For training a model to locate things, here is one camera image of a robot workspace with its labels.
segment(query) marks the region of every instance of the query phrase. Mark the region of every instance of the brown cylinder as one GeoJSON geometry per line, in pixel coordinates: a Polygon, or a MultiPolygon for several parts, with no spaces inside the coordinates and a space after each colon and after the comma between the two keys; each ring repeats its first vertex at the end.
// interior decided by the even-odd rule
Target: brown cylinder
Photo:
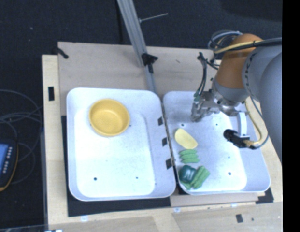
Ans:
{"type": "MultiPolygon", "coordinates": [[[[261,40],[261,38],[254,34],[245,33],[237,36],[230,45],[261,40]]],[[[251,47],[243,50],[225,52],[215,77],[217,82],[228,88],[244,88],[242,82],[242,68],[247,56],[254,49],[255,47],[251,47]]]]}

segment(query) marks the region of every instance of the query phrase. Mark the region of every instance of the wooden table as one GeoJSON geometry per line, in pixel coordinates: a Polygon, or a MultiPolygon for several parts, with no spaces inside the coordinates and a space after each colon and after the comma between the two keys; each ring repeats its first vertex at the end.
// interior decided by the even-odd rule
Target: wooden table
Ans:
{"type": "MultiPolygon", "coordinates": [[[[147,89],[143,68],[129,45],[59,43],[70,57],[43,55],[43,99],[49,229],[64,231],[280,231],[283,229],[282,166],[269,140],[262,152],[271,176],[272,203],[256,204],[262,193],[205,195],[198,200],[171,196],[171,207],[69,217],[61,116],[73,87],[147,89]]],[[[148,47],[157,94],[196,90],[202,77],[199,49],[148,47]]],[[[206,58],[212,52],[202,50],[206,58]]],[[[208,69],[208,79],[215,70],[208,69]]],[[[210,88],[207,81],[205,90],[210,88]]],[[[265,126],[252,109],[263,131],[265,126]]]]}

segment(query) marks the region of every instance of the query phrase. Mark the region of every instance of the dark floor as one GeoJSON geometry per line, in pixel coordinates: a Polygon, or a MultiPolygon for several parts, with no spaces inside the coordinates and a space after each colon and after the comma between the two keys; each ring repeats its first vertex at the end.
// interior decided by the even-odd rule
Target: dark floor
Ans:
{"type": "MultiPolygon", "coordinates": [[[[148,46],[206,48],[222,29],[249,32],[263,39],[282,36],[283,0],[134,0],[139,18],[168,13],[142,23],[148,46]]],[[[42,54],[53,54],[58,41],[117,44],[115,0],[0,0],[0,89],[20,92],[41,109],[42,54]]],[[[129,43],[126,32],[124,43],[129,43]]],[[[35,109],[27,98],[0,92],[0,117],[35,109]]],[[[13,181],[0,193],[0,228],[44,223],[40,144],[41,125],[23,118],[13,124],[20,148],[28,155],[13,181]]],[[[0,124],[0,138],[11,137],[0,124]]]]}

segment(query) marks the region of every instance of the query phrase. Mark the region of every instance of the beige tabletop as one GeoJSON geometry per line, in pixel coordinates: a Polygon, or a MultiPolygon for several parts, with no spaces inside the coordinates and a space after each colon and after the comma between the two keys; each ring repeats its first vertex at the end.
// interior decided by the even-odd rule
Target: beige tabletop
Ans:
{"type": "MultiPolygon", "coordinates": [[[[191,198],[171,196],[171,207],[138,211],[110,212],[69,217],[64,170],[61,115],[65,115],[65,97],[74,87],[147,89],[144,69],[137,66],[132,46],[59,43],[70,57],[43,55],[43,100],[47,173],[47,206],[50,229],[64,231],[280,231],[283,223],[282,166],[269,140],[262,153],[271,177],[274,202],[257,204],[265,195],[238,193],[191,198]],[[49,87],[54,99],[49,100],[49,87]]],[[[157,56],[154,64],[157,94],[168,91],[193,91],[200,84],[202,69],[198,52],[211,58],[208,50],[148,47],[157,56]]],[[[208,69],[208,79],[215,70],[208,69]]],[[[265,125],[249,104],[253,117],[265,125]]]]}

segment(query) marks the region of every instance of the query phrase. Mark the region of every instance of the white tray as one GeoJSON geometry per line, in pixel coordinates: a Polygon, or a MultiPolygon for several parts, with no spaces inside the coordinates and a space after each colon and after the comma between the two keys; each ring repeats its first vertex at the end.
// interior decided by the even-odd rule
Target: white tray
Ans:
{"type": "MultiPolygon", "coordinates": [[[[210,176],[199,189],[186,190],[191,195],[262,192],[270,186],[270,176],[261,150],[239,149],[228,142],[223,133],[226,129],[238,131],[237,117],[229,117],[224,113],[204,117],[201,122],[190,119],[194,92],[173,91],[163,98],[166,124],[168,127],[174,164],[177,172],[185,165],[181,163],[179,152],[181,147],[174,139],[178,128],[186,130],[198,142],[196,148],[199,163],[189,164],[194,168],[203,165],[210,171],[210,176]]],[[[238,111],[246,111],[244,105],[238,111]]],[[[255,140],[254,127],[247,116],[247,134],[255,140]]]]}
{"type": "Polygon", "coordinates": [[[170,148],[156,94],[75,88],[66,101],[69,189],[75,198],[131,200],[163,198],[174,192],[174,171],[168,164],[170,148]],[[123,103],[129,111],[130,125],[118,136],[100,136],[90,126],[89,108],[104,98],[123,103]]]}

